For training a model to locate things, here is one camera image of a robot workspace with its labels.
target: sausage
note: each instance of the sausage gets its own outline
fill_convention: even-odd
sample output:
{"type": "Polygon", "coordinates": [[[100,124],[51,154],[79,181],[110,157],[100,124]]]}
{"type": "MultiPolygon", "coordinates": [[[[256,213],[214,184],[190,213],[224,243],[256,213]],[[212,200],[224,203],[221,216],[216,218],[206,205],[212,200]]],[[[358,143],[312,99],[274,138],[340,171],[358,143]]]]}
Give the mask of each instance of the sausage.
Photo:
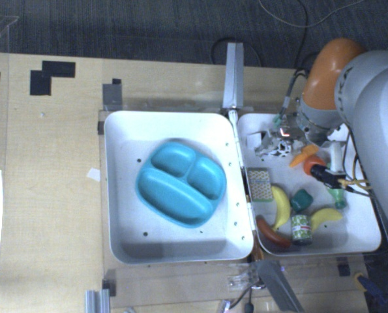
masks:
{"type": "Polygon", "coordinates": [[[261,231],[261,233],[265,236],[265,238],[269,241],[283,248],[291,247],[291,241],[273,231],[262,216],[258,215],[256,217],[256,225],[258,226],[258,229],[261,231]]]}

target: blue divided plate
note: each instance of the blue divided plate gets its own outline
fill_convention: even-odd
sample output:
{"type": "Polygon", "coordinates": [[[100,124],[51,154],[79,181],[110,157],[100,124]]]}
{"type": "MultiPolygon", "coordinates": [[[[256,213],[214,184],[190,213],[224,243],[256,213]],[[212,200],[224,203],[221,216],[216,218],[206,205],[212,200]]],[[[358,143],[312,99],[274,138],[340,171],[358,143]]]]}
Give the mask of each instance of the blue divided plate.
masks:
{"type": "Polygon", "coordinates": [[[226,191],[224,170],[178,142],[157,148],[136,180],[139,199],[172,222],[195,228],[213,215],[226,191]]]}

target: wooden surface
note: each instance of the wooden surface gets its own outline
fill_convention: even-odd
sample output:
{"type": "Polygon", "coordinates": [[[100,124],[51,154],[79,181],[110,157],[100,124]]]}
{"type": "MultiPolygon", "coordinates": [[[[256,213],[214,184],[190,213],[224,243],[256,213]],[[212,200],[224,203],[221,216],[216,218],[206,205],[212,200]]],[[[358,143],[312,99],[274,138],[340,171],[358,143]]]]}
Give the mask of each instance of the wooden surface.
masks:
{"type": "MultiPolygon", "coordinates": [[[[30,55],[11,55],[9,67],[0,312],[83,312],[85,290],[99,290],[103,277],[100,183],[87,177],[91,168],[100,168],[102,84],[121,78],[124,97],[133,99],[130,106],[161,106],[172,97],[182,106],[218,107],[224,67],[30,55]],[[30,96],[30,70],[41,70],[42,60],[75,61],[76,77],[52,78],[50,97],[30,96]]],[[[274,112],[291,74],[246,68],[245,104],[274,112]]],[[[301,80],[296,88],[299,94],[301,80]]],[[[363,268],[355,263],[356,269],[363,268]]],[[[363,294],[351,278],[338,277],[334,265],[289,270],[307,312],[367,312],[363,294]]],[[[146,296],[136,275],[130,279],[132,291],[146,296]]],[[[277,309],[265,291],[256,294],[255,312],[277,309]]],[[[215,313],[218,303],[142,304],[135,309],[215,313]]],[[[124,306],[113,312],[124,312],[124,306]]]]}

